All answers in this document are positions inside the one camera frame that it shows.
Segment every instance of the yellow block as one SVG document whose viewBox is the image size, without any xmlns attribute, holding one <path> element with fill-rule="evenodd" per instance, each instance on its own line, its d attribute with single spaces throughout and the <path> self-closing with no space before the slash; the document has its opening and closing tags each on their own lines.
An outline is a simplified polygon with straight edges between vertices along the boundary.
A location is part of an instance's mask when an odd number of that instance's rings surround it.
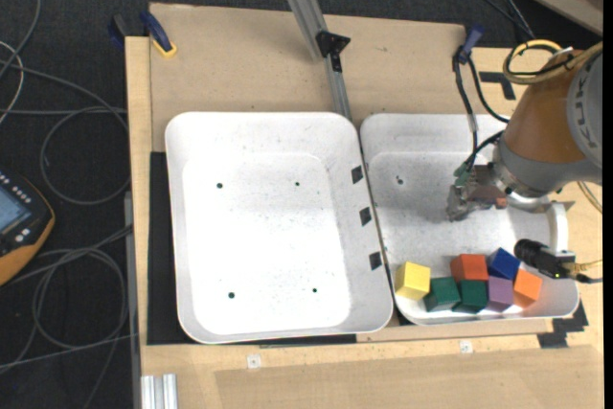
<svg viewBox="0 0 613 409">
<path fill-rule="evenodd" d="M 396 294 L 419 300 L 430 292 L 430 268 L 407 261 L 396 272 Z"/>
</svg>

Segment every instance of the black floor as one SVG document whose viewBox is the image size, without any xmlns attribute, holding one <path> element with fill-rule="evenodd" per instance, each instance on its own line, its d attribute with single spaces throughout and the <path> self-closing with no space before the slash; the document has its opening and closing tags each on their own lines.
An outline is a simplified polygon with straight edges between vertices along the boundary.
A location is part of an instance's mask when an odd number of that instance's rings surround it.
<svg viewBox="0 0 613 409">
<path fill-rule="evenodd" d="M 124 58 L 111 43 L 107 24 L 113 14 L 120 13 L 130 32 L 141 34 L 143 26 L 138 15 L 152 1 L 287 10 L 285 0 L 41 0 L 34 32 L 20 52 L 23 62 L 123 108 Z M 485 0 L 320 0 L 320 3 L 324 13 L 458 23 L 467 28 L 480 23 L 486 28 L 482 46 L 510 47 L 525 40 L 526 33 L 507 18 L 510 11 L 503 0 L 490 1 L 506 14 Z M 531 0 L 514 2 L 538 37 L 576 48 L 587 48 L 599 40 Z M 33 23 L 35 9 L 36 0 L 0 0 L 0 41 L 18 47 Z M 1 59 L 10 55 L 8 49 L 0 47 Z M 0 107 L 11 102 L 17 83 L 14 71 L 0 80 Z M 57 80 L 28 74 L 15 109 L 81 109 L 100 104 Z M 123 184 L 128 178 L 125 130 L 109 114 L 74 115 L 51 135 L 41 156 L 49 132 L 61 118 L 10 114 L 0 124 L 0 164 L 30 178 L 57 212 L 57 226 L 43 251 L 90 246 L 125 225 Z M 104 199 L 116 191 L 116 197 L 102 204 L 75 203 Z M 120 239 L 102 250 L 120 265 L 125 275 L 124 246 Z M 36 260 L 28 270 L 49 264 L 57 257 Z M 131 407 L 128 339 L 44 357 L 66 350 L 46 339 L 39 329 L 34 331 L 29 344 L 34 329 L 34 292 L 40 278 L 42 275 L 0 288 L 0 365 L 17 358 L 22 360 L 22 364 L 0 375 L 0 407 L 84 407 L 101 375 L 90 407 Z M 100 258 L 90 255 L 73 261 L 59 268 L 52 278 L 36 318 L 65 345 L 103 341 L 121 320 L 120 286 L 113 269 Z M 129 329 L 123 326 L 119 335 L 128 334 Z"/>
</svg>

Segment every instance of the device screen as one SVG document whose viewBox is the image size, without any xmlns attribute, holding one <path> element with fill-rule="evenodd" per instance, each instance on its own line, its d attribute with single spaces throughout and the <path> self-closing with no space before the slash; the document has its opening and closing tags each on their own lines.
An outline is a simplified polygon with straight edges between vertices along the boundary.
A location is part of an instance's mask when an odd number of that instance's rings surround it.
<svg viewBox="0 0 613 409">
<path fill-rule="evenodd" d="M 19 201 L 0 188 L 0 232 L 30 215 L 30 212 Z"/>
</svg>

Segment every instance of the white cable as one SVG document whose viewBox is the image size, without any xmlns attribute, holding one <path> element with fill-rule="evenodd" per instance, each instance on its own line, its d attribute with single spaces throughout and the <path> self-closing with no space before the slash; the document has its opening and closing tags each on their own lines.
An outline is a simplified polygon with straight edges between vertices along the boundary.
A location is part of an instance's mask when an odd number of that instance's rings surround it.
<svg viewBox="0 0 613 409">
<path fill-rule="evenodd" d="M 4 46 L 7 50 L 12 52 L 15 55 L 17 64 L 19 65 L 20 68 L 23 69 L 23 62 L 21 61 L 21 57 L 15 53 L 15 49 L 8 43 L 5 43 L 4 41 L 0 41 L 0 46 Z M 15 92 L 15 95 L 12 97 L 12 101 L 7 107 L 6 112 L 2 116 L 0 116 L 0 125 L 4 122 L 7 115 L 11 112 L 11 110 L 17 103 L 17 100 L 19 99 L 19 96 L 21 95 L 21 89 L 23 89 L 23 81 L 25 78 L 26 78 L 25 72 L 23 70 L 20 70 L 19 71 L 19 85 L 17 85 L 17 90 Z"/>
</svg>

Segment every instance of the blue block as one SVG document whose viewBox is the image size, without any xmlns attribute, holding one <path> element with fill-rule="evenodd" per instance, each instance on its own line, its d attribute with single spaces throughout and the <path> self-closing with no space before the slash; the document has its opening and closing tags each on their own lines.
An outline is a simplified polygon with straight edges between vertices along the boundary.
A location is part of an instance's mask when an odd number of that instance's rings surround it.
<svg viewBox="0 0 613 409">
<path fill-rule="evenodd" d="M 514 280 L 520 260 L 502 247 L 488 257 L 488 273 L 497 278 Z"/>
</svg>

